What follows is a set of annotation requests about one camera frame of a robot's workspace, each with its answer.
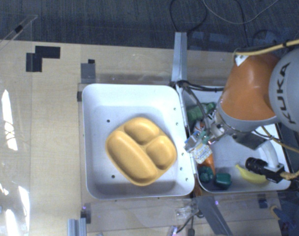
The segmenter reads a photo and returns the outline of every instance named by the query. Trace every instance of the metal bracket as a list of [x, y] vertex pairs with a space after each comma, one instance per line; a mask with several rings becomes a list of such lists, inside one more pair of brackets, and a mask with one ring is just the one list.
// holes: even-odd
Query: metal bracket
[[69, 219], [67, 221], [67, 236], [87, 236], [86, 218]]
[[174, 62], [171, 83], [187, 79], [187, 33], [175, 33]]

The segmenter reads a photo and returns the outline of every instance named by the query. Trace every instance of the white tag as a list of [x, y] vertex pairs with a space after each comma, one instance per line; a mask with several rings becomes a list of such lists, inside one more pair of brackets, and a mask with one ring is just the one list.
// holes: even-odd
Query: white tag
[[240, 66], [249, 56], [247, 55], [236, 55], [235, 62], [237, 66]]

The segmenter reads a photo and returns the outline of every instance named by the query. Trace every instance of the yellow hose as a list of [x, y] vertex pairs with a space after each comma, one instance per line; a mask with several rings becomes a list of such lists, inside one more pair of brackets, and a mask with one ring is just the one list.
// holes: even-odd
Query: yellow hose
[[[267, 131], [267, 129], [266, 129], [265, 127], [262, 126], [262, 129], [264, 130], [264, 132], [265, 132], [268, 136], [272, 137], [272, 135]], [[286, 145], [286, 144], [284, 144], [284, 143], [281, 143], [281, 142], [280, 142], [279, 140], [277, 140], [276, 138], [272, 138], [272, 140], [275, 141], [276, 143], [280, 144], [282, 147], [284, 147], [284, 148], [288, 148], [289, 150], [294, 151], [294, 152], [296, 152], [296, 153], [299, 154], [299, 149], [297, 149], [297, 148], [295, 148], [295, 147], [288, 146], [288, 145]], [[286, 180], [291, 180], [291, 179], [297, 178], [297, 177], [299, 176], [299, 170], [298, 170], [297, 172], [295, 172], [295, 173], [282, 172], [282, 173], [280, 174], [280, 176], [281, 176], [282, 178], [286, 179]]]
[[265, 54], [265, 53], [269, 53], [272, 51], [276, 51], [278, 49], [282, 49], [284, 47], [288, 47], [288, 46], [293, 46], [293, 45], [299, 45], [299, 39], [296, 40], [292, 40], [292, 41], [288, 41], [279, 45], [274, 45], [262, 50], [258, 50], [258, 51], [250, 51], [250, 52], [234, 52], [234, 55], [247, 55], [247, 56], [254, 56], [254, 55], [260, 55], [260, 54]]

